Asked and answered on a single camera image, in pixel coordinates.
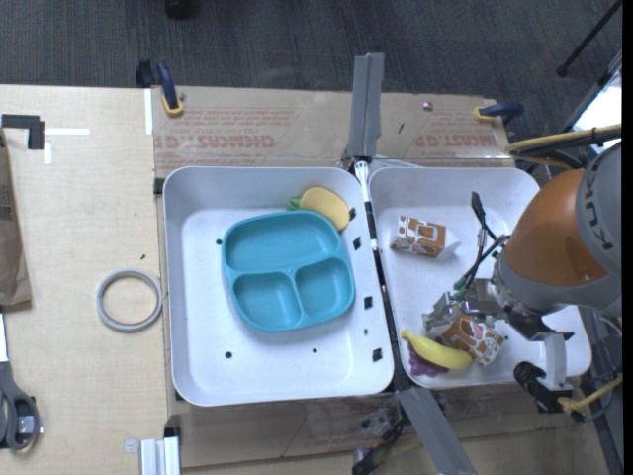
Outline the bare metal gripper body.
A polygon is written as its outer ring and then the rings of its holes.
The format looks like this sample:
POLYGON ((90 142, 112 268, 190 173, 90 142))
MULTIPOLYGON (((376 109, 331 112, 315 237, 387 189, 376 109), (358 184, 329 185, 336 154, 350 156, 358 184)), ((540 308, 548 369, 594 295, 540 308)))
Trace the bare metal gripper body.
POLYGON ((501 318, 517 305, 502 281, 476 278, 469 287, 462 310, 471 316, 501 318))

